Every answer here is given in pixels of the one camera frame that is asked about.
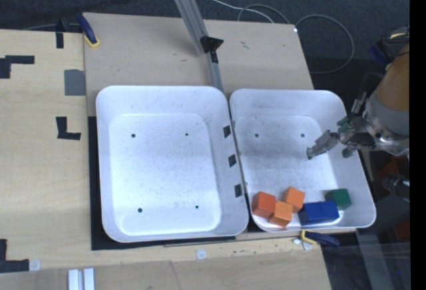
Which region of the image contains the orange cube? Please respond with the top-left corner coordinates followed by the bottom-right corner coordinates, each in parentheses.
top-left (281, 186), bottom-right (306, 214)
top-left (268, 200), bottom-right (294, 228)
top-left (250, 191), bottom-right (278, 219)

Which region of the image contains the pale wood board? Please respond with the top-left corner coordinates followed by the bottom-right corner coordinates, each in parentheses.
top-left (82, 11), bottom-right (359, 248)

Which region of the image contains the green cube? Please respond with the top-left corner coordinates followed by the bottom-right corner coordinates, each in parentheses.
top-left (323, 188), bottom-right (353, 211)

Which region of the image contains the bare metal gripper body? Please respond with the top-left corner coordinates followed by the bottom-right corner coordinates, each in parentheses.
top-left (337, 114), bottom-right (411, 156)

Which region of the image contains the white plastic tray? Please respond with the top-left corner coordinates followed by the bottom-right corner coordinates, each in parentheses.
top-left (95, 84), bottom-right (250, 244)
top-left (228, 88), bottom-right (377, 233)

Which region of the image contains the blue cube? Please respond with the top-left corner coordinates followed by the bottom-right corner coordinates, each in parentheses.
top-left (319, 200), bottom-right (341, 222)
top-left (296, 202), bottom-right (323, 227)

